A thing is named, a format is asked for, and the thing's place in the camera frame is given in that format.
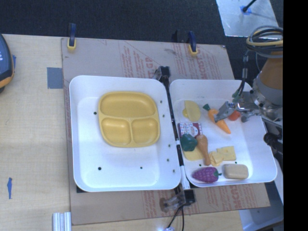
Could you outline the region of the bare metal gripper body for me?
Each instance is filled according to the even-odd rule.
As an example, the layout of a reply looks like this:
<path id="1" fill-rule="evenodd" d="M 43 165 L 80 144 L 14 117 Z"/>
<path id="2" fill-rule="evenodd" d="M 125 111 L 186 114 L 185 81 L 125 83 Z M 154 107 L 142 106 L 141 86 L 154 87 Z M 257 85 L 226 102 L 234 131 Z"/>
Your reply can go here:
<path id="1" fill-rule="evenodd" d="M 258 90 L 243 91 L 237 104 L 237 111 L 257 110 L 262 119 L 269 123 L 282 123 L 282 107 L 273 104 Z"/>

